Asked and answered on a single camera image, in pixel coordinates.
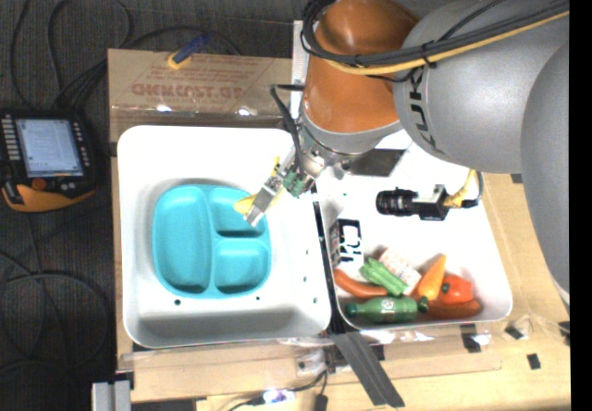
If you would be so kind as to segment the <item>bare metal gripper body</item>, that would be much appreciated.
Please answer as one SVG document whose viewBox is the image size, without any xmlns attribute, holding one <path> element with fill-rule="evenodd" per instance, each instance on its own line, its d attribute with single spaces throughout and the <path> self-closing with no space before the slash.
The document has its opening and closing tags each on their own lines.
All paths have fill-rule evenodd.
<svg viewBox="0 0 592 411">
<path fill-rule="evenodd" d="M 351 162 L 351 156 L 318 144 L 296 144 L 277 164 L 269 180 L 276 190 L 310 190 L 320 174 L 329 167 Z"/>
</svg>

